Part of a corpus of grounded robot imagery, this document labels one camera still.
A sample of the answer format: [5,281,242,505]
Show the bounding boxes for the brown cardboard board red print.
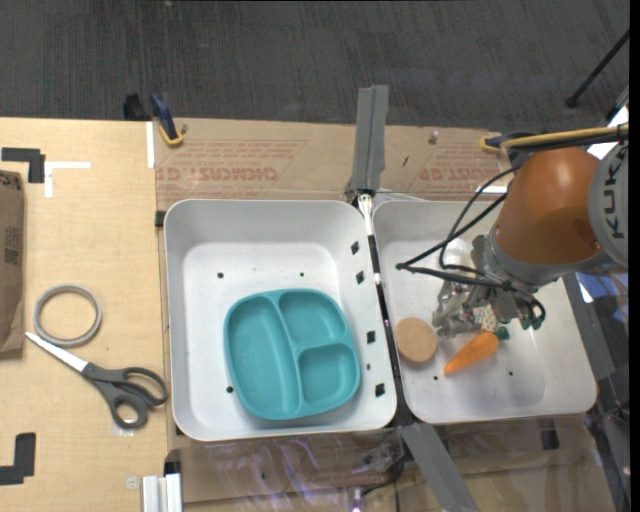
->
[152,117,601,504]

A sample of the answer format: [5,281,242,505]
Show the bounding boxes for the teal divided plate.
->
[222,288,362,422]

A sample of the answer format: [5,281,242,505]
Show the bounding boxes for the tan round biscuit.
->
[394,316,439,365]

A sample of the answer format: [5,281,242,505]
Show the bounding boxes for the grey handled scissors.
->
[24,331,170,430]

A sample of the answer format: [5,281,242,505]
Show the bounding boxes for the white plastic tray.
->
[163,198,399,443]
[371,198,599,426]

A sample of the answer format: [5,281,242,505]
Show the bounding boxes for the orange carrot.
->
[443,327,511,376]

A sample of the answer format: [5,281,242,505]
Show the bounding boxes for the grey tape roll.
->
[32,283,104,349]

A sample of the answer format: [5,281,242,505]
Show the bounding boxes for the brown paper bag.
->
[0,169,26,357]

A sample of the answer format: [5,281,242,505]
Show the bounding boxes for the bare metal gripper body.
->
[469,234,542,307]

